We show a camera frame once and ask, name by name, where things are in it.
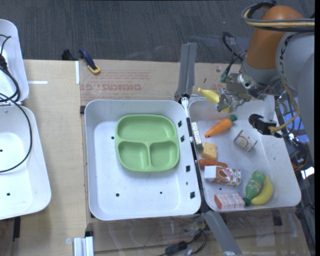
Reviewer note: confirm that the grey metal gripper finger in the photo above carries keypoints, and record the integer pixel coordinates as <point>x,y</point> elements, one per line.
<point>235,103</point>
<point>222,103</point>

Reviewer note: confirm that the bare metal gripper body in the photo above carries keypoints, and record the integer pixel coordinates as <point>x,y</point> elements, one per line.
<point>236,86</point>

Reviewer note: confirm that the small yellow banana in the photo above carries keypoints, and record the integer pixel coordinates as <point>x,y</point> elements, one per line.
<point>210,95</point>

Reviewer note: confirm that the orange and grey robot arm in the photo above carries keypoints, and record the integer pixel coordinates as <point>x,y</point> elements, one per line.
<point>265,45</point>

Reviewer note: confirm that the orange carrot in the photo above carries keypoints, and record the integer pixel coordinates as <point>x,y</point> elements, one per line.
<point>218,127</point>

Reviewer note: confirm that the small white can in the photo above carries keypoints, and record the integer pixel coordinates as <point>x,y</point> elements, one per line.
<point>245,141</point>

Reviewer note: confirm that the slim white carton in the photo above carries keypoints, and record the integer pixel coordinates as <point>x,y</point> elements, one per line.
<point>197,136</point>

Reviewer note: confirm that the yellow cheese wedge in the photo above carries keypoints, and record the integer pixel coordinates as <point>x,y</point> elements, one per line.
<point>209,151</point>

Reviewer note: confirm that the red sausage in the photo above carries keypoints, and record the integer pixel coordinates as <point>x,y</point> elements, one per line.
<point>212,163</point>

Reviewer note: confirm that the white plastic tray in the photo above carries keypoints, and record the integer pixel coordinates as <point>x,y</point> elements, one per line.
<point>272,165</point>
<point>140,195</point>

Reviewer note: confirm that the white and brown carton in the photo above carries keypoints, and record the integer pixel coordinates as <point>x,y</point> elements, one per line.
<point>222,176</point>

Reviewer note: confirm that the green divided plate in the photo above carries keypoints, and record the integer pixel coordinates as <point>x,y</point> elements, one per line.
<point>147,142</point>

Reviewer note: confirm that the green bottle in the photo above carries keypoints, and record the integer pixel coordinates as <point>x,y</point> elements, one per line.
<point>253,186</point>

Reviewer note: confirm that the large yellow banana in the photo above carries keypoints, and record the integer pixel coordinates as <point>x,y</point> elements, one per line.
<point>265,195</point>

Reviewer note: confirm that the orange and white carton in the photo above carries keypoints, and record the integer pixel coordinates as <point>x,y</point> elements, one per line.
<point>228,201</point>

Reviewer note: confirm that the brown cardboard board red print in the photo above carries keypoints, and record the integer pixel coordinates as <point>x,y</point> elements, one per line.
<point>125,82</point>

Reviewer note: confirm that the black cylinder on white bracket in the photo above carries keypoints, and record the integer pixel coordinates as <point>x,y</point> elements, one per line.
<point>262,123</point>

